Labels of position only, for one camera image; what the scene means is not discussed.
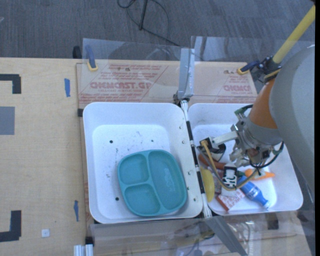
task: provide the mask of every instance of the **blue plastic bottle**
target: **blue plastic bottle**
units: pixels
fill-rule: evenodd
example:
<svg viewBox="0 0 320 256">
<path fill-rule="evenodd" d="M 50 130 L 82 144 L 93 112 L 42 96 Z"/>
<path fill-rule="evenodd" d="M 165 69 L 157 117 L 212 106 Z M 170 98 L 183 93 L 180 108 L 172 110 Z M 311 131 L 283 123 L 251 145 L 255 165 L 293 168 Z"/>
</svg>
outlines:
<svg viewBox="0 0 320 256">
<path fill-rule="evenodd" d="M 246 176 L 240 177 L 237 184 L 242 183 L 246 178 Z M 265 209 L 269 208 L 270 202 L 264 198 L 261 190 L 252 182 L 248 181 L 240 189 L 250 200 L 261 204 Z"/>
</svg>

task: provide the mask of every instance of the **teal plate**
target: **teal plate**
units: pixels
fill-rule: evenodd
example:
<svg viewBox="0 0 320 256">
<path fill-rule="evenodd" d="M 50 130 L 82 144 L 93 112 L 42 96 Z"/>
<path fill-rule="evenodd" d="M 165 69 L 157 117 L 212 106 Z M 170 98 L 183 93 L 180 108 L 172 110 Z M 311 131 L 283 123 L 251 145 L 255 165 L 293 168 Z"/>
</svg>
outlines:
<svg viewBox="0 0 320 256">
<path fill-rule="evenodd" d="M 181 169 L 174 156 L 165 150 L 127 155 L 119 162 L 117 174 L 124 201 L 136 215 L 171 213 L 187 200 Z"/>
</svg>

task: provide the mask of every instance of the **white plastic tray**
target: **white plastic tray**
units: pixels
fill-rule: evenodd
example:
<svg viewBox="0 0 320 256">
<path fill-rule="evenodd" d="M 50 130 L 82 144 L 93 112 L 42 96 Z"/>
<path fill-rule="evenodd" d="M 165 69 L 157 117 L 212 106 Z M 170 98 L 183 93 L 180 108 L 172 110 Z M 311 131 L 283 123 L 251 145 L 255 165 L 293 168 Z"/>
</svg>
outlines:
<svg viewBox="0 0 320 256">
<path fill-rule="evenodd" d="M 231 131 L 231 126 L 236 124 L 238 118 L 234 111 L 245 106 L 244 104 L 221 104 L 221 103 L 198 103 L 189 108 L 190 119 L 194 143 L 200 145 L 200 141 L 211 136 L 218 137 Z M 232 152 L 235 142 L 229 141 L 226 145 L 226 152 L 221 162 L 229 162 L 229 154 Z M 299 182 L 292 165 L 287 148 L 284 147 L 282 153 L 269 166 L 266 171 L 275 174 L 275 177 L 253 181 L 262 191 L 263 196 L 270 201 L 268 210 L 260 207 L 256 202 L 243 198 L 229 211 L 213 199 L 208 205 L 213 212 L 218 215 L 244 215 L 264 212 L 295 211 L 302 206 L 303 195 Z"/>
<path fill-rule="evenodd" d="M 99 223 L 193 218 L 203 208 L 183 111 L 172 103 L 94 102 L 83 111 L 89 208 Z M 117 166 L 125 156 L 165 150 L 184 176 L 187 201 L 179 210 L 155 217 L 133 214 L 125 204 Z"/>
</svg>

